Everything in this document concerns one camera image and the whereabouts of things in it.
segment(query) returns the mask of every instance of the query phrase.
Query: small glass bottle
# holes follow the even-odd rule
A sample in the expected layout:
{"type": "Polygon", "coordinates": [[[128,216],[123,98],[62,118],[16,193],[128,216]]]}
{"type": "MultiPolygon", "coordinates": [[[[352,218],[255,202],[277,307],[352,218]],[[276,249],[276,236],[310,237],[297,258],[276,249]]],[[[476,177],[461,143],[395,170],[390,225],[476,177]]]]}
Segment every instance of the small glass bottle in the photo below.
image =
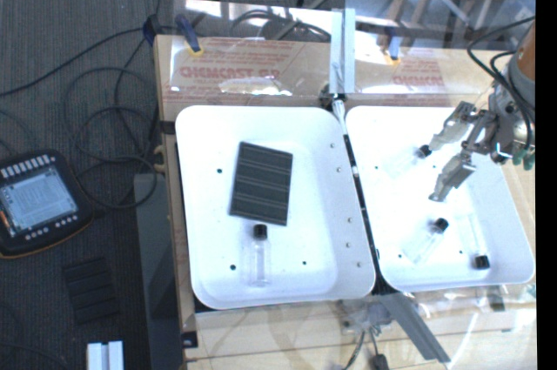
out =
{"type": "Polygon", "coordinates": [[[472,266],[480,270],[488,269],[491,265],[480,221],[473,213],[465,214],[456,221],[461,232],[464,233],[464,235],[461,233],[461,239],[465,243],[465,249],[472,256],[472,266]]]}
{"type": "Polygon", "coordinates": [[[444,237],[449,226],[445,219],[436,219],[407,246],[404,254],[415,264],[425,263],[444,237]]]}
{"type": "Polygon", "coordinates": [[[391,164],[387,165],[386,170],[391,178],[400,178],[408,173],[419,163],[420,160],[427,158],[432,154],[427,145],[420,148],[413,147],[411,150],[404,151],[394,158],[391,164]]]}
{"type": "Polygon", "coordinates": [[[271,243],[267,238],[267,225],[257,224],[253,227],[253,240],[250,254],[250,285],[269,285],[271,273],[271,243]]]}

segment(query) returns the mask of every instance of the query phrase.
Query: metal bracket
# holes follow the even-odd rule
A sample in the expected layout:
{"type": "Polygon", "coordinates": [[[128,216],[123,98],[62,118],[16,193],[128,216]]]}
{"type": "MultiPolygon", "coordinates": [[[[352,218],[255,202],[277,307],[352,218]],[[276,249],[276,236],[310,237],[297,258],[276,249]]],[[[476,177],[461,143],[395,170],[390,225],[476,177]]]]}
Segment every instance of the metal bracket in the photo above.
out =
{"type": "Polygon", "coordinates": [[[356,10],[333,10],[331,57],[329,61],[329,93],[354,93],[356,10]]]}
{"type": "Polygon", "coordinates": [[[493,137],[497,131],[497,115],[492,111],[476,111],[476,108],[468,102],[460,102],[449,118],[445,120],[443,130],[439,134],[433,135],[429,144],[430,150],[437,151],[445,144],[460,140],[468,131],[469,125],[473,128],[467,139],[461,143],[462,151],[449,160],[437,178],[435,190],[429,196],[432,201],[445,201],[451,189],[458,189],[464,180],[475,172],[472,153],[491,154],[494,162],[505,160],[502,155],[500,158],[493,156],[493,137]],[[484,136],[478,141],[482,132],[484,136]]]}

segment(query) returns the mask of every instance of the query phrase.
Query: blue clamp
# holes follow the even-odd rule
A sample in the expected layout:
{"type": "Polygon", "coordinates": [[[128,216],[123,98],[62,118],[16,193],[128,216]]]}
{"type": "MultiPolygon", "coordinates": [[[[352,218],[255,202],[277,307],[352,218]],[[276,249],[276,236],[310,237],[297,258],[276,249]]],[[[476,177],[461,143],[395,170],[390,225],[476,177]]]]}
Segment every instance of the blue clamp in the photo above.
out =
{"type": "Polygon", "coordinates": [[[143,35],[145,40],[149,43],[150,46],[153,46],[155,43],[155,37],[158,34],[164,34],[163,27],[160,25],[157,19],[156,14],[150,15],[142,27],[143,35]]]}
{"type": "Polygon", "coordinates": [[[198,35],[195,33],[190,21],[183,14],[178,14],[174,20],[178,29],[184,34],[185,41],[189,45],[188,51],[190,55],[194,57],[202,56],[204,50],[199,44],[198,35]]]}

